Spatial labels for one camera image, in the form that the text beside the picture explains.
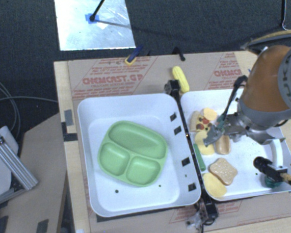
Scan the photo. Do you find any yellow round biscuit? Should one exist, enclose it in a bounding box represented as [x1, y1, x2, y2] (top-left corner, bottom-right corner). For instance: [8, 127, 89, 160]
[202, 106, 219, 123]

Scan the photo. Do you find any black cylinder on white bracket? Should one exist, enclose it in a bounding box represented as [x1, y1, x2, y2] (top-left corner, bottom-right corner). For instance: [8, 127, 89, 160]
[251, 137, 290, 185]

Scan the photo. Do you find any yellow oval chip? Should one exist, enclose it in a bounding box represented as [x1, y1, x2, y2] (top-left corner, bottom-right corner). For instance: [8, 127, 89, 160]
[202, 170, 228, 199]

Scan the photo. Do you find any yellow corn cob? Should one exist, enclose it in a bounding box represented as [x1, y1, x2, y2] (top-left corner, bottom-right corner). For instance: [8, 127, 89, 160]
[171, 64, 191, 95]

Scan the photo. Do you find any thin black rod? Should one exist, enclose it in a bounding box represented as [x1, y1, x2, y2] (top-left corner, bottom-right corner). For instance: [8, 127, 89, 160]
[173, 88, 209, 208]

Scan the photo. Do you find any yellow toy cheese slice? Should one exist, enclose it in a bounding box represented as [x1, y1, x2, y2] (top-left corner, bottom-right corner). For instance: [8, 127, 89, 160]
[193, 130, 216, 157]

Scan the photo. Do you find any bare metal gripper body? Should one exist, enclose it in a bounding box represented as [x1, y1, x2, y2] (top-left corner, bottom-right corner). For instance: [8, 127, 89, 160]
[221, 113, 251, 144]

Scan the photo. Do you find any green stick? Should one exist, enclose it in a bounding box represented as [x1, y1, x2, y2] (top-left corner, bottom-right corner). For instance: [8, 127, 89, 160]
[193, 142, 207, 173]

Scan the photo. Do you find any dark green round object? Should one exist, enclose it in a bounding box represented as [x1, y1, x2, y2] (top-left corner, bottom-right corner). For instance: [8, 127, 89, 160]
[263, 174, 284, 190]

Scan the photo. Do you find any brown toast bread slice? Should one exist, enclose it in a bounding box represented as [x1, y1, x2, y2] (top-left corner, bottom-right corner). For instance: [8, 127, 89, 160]
[206, 156, 240, 188]

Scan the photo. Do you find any brown cardboard board red print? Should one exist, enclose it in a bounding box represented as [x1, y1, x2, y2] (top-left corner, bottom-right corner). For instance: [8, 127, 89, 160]
[67, 40, 291, 233]

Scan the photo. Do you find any green divided plate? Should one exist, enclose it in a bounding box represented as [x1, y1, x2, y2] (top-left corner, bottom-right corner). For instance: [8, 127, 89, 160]
[93, 116, 172, 192]

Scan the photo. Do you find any white plastic tray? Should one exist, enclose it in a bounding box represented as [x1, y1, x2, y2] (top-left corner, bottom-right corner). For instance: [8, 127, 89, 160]
[76, 88, 204, 220]
[178, 81, 291, 204]

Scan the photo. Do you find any tan toy hot dog bun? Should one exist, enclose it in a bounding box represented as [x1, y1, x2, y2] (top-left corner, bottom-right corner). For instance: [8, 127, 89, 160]
[214, 134, 232, 156]

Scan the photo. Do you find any toy pizza slice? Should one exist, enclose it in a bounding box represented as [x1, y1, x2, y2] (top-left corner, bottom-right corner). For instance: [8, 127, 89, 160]
[188, 109, 215, 134]

